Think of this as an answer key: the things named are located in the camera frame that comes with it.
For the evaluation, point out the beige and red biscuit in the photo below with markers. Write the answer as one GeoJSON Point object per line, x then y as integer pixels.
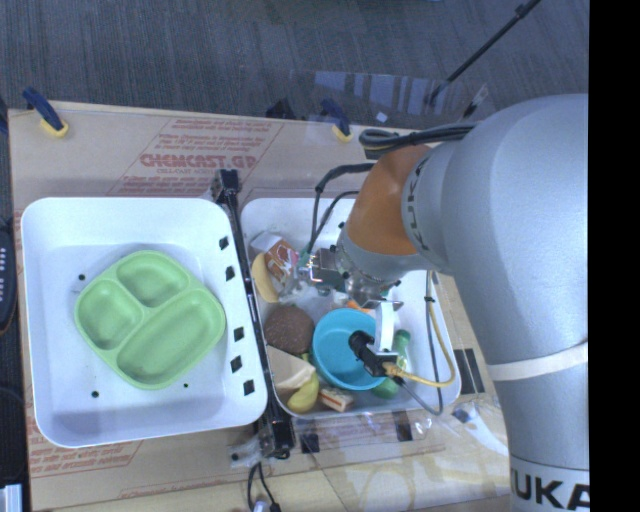
{"type": "Point", "coordinates": [336, 399]}

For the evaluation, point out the brown doughnut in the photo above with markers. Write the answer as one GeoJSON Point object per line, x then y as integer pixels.
{"type": "Point", "coordinates": [289, 329]}

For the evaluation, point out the yellow banana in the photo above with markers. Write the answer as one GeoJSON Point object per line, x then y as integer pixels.
{"type": "Point", "coordinates": [305, 394]}
{"type": "Point", "coordinates": [262, 280]}

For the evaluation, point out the orange carrot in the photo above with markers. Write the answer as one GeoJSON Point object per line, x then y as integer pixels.
{"type": "Point", "coordinates": [354, 303]}

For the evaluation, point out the beige bread slice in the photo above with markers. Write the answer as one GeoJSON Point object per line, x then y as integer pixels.
{"type": "Point", "coordinates": [289, 369]}

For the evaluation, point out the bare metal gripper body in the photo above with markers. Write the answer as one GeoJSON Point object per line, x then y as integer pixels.
{"type": "Point", "coordinates": [331, 270]}

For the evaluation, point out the blue bowl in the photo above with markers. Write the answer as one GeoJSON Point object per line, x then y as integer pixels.
{"type": "Point", "coordinates": [332, 345]}

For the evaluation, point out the green divided plate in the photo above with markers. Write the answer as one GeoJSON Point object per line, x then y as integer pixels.
{"type": "Point", "coordinates": [150, 320]}

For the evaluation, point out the green bottle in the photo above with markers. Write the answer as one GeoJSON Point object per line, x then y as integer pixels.
{"type": "Point", "coordinates": [401, 345]}

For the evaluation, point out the brown cardboard board red print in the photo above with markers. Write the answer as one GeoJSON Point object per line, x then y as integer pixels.
{"type": "Point", "coordinates": [150, 150]}

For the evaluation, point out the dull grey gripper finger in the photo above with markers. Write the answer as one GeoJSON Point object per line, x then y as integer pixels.
{"type": "Point", "coordinates": [301, 286]}
{"type": "Point", "coordinates": [307, 263]}

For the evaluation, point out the black cylinder on white bracket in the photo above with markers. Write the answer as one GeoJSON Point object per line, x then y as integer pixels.
{"type": "Point", "coordinates": [369, 356]}

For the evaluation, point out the white plastic tray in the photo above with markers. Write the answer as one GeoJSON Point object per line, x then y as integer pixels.
{"type": "Point", "coordinates": [60, 230]}
{"type": "Point", "coordinates": [280, 215]}

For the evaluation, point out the thin black and white rod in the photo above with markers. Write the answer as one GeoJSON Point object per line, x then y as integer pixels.
{"type": "Point", "coordinates": [251, 310]}

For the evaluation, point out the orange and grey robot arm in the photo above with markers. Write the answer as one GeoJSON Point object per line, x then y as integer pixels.
{"type": "Point", "coordinates": [500, 240]}

